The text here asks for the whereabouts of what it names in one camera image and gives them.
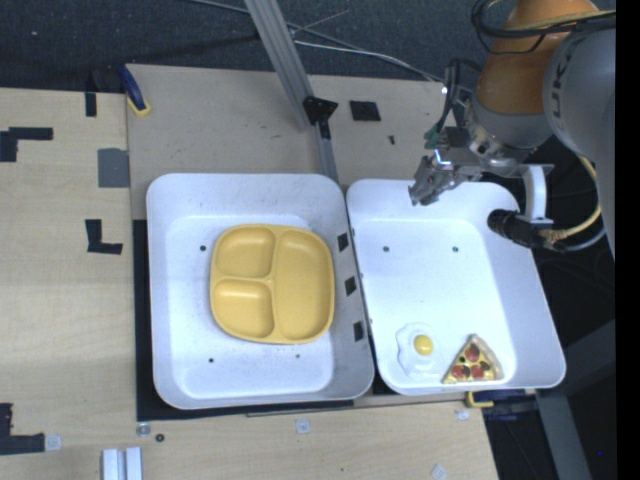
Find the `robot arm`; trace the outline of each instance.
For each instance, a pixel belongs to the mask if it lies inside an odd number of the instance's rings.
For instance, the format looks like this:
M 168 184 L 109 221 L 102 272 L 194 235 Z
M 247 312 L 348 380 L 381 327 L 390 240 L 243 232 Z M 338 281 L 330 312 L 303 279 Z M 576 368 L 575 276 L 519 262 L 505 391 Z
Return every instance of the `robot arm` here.
M 598 11 L 589 0 L 519 0 L 503 26 L 492 29 L 482 13 L 498 1 L 480 0 L 474 7 L 479 35 L 497 39 L 462 122 L 444 127 L 442 119 L 425 135 L 433 155 L 421 160 L 411 200 L 431 204 L 445 190 L 484 173 L 521 177 L 526 212 L 493 215 L 489 224 L 522 245 L 547 246 L 559 235 L 544 217 L 540 171 L 546 174 L 552 166 L 525 161 L 555 134 L 596 164 L 603 220 L 615 254 L 615 12 Z

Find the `black bracket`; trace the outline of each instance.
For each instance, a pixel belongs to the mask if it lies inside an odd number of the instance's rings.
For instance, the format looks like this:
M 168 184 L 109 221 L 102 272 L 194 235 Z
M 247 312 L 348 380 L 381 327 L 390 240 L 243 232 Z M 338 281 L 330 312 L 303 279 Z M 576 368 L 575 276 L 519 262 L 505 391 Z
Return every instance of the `black bracket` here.
M 45 435 L 43 433 L 33 436 L 11 435 L 12 405 L 0 404 L 0 455 L 18 455 L 45 451 Z
M 307 96 L 302 102 L 302 106 L 307 113 L 309 122 L 320 126 L 320 136 L 323 139 L 331 139 L 329 131 L 329 118 L 331 114 L 338 108 L 338 104 L 334 101 L 323 100 L 315 96 Z

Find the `yellow plate compartment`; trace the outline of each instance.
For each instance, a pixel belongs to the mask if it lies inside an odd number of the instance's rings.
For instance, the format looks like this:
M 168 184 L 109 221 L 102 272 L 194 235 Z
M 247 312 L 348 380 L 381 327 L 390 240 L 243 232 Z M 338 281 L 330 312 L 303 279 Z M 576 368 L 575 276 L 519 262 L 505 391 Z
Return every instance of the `yellow plate compartment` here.
M 213 317 L 232 336 L 262 343 L 313 341 L 333 321 L 331 252 L 305 229 L 234 226 L 216 241 L 209 292 Z

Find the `blue clamp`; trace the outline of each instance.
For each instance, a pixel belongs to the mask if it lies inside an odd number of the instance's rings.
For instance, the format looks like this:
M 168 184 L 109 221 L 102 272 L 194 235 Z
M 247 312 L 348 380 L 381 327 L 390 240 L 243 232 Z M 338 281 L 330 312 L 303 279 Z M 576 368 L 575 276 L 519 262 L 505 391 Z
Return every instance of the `blue clamp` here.
M 142 96 L 142 91 L 135 78 L 125 66 L 118 68 L 118 77 L 122 81 L 127 95 L 127 105 L 136 117 L 146 117 L 151 112 L 151 105 Z

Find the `egg yolk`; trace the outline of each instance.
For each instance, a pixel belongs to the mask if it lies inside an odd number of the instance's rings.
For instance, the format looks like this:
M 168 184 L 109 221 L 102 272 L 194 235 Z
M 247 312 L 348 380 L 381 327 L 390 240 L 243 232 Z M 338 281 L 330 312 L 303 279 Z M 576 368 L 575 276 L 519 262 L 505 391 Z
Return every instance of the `egg yolk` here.
M 431 338 L 425 336 L 424 334 L 418 334 L 413 339 L 413 348 L 416 349 L 416 352 L 422 356 L 428 356 L 433 352 L 433 342 Z

